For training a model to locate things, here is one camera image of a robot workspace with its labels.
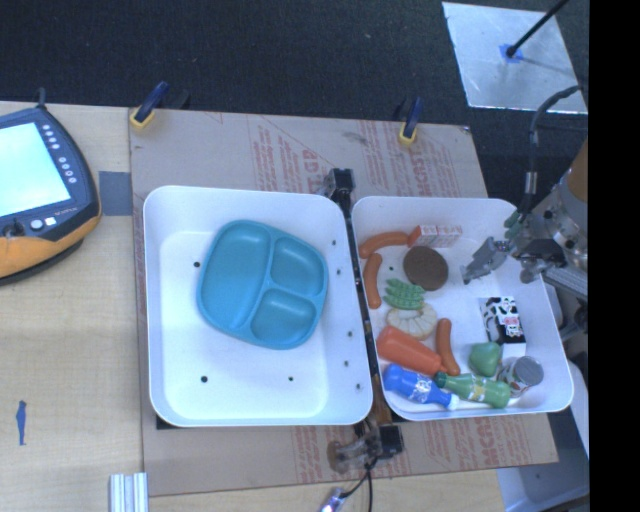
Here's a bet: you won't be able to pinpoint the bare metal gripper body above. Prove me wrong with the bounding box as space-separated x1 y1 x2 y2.
510 193 590 274

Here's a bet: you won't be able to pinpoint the white plastic tray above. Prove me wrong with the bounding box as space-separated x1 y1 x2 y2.
142 185 375 428
350 195 575 423

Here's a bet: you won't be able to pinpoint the small red and white carton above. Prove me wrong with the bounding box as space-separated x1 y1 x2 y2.
406 224 463 249

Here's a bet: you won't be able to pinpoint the cow print carton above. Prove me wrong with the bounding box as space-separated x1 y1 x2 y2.
477 295 528 346

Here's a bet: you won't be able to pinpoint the brown round biscuit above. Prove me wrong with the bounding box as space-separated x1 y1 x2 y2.
402 244 450 292

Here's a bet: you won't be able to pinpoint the green pea pods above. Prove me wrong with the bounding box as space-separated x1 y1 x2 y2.
382 277 428 310

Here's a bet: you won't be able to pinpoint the orange toy sausage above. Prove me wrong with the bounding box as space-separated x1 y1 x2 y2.
357 230 412 260
362 252 384 310
434 317 462 378

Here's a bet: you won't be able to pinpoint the pale yellow corn slice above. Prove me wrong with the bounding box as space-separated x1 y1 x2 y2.
385 302 439 342

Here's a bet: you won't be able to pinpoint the green toy pear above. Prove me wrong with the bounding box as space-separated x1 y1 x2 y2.
467 341 503 378

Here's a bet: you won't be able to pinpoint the small silver-topped can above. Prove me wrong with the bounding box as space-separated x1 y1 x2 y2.
495 355 546 398

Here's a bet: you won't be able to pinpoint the orange toy bottle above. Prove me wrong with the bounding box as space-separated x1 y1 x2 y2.
375 325 448 378

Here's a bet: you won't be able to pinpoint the thin black and white rod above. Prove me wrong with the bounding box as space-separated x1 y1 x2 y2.
337 188 384 425

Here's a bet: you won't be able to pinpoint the green toy bottle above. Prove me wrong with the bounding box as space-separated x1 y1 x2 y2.
432 371 513 410

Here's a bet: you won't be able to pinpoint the blue toy bottle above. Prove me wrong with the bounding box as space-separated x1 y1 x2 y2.
382 363 462 413

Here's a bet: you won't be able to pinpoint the blue divided plate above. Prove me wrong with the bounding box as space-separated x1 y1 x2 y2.
196 219 330 351

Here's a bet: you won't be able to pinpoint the brown cardboard board red print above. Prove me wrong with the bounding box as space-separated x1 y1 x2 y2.
128 107 560 497

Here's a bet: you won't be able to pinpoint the black block with thin wires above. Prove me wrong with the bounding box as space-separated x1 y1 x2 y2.
376 424 406 458
323 167 357 200

